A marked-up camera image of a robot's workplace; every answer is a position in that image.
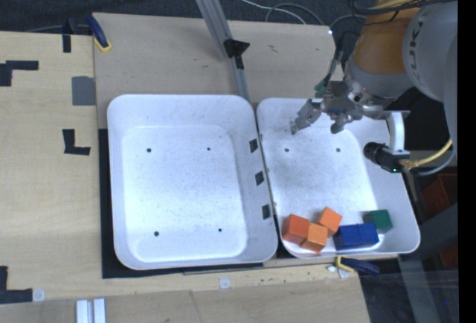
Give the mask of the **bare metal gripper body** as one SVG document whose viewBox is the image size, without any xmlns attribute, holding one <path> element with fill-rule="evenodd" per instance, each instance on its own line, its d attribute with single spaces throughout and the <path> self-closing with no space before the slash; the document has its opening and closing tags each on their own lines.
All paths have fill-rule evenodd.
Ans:
<svg viewBox="0 0 476 323">
<path fill-rule="evenodd" d="M 324 92 L 321 111 L 328 115 L 380 118 L 391 99 L 373 95 L 357 82 L 331 81 Z"/>
</svg>

